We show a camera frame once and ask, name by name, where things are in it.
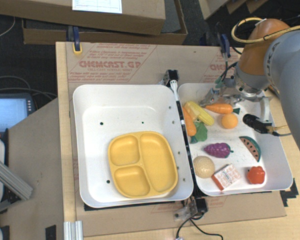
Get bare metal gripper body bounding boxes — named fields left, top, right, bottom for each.
left=217, top=76, right=265, bottom=102

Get orange carrot with green stem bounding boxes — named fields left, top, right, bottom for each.
left=204, top=103, right=241, bottom=115

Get yellow corn cob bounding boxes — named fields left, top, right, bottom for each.
left=184, top=100, right=215, bottom=127

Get orange round fruit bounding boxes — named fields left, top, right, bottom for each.
left=221, top=113, right=239, bottom=130

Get thin black and white rod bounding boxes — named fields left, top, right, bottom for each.
left=169, top=79, right=199, bottom=198

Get green lettuce leaf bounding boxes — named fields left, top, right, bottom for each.
left=189, top=121, right=209, bottom=145

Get white plastic tray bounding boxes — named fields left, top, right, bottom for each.
left=177, top=82, right=294, bottom=197
left=72, top=83, right=195, bottom=209

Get red and green watermelon slice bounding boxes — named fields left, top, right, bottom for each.
left=238, top=135, right=262, bottom=163

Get purple grapes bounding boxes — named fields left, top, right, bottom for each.
left=203, top=142, right=234, bottom=159

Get beige round ball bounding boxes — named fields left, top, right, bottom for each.
left=192, top=155, right=216, bottom=179

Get white and orange carton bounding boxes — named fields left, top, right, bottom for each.
left=211, top=163, right=242, bottom=192

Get red-orange bell pepper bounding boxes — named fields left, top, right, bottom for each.
left=246, top=165, right=266, bottom=185

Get yellow divided plate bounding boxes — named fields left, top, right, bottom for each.
left=107, top=130, right=179, bottom=199

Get brown cardboard board red print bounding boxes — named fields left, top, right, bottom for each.
left=64, top=42, right=288, bottom=237

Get open brown cardboard box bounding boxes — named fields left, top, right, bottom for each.
left=21, top=0, right=189, bottom=46

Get cardboard box with white label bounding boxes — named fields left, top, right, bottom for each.
left=0, top=0, right=166, bottom=36

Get black cylinder on white bracket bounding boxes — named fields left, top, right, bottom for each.
left=242, top=96, right=275, bottom=135

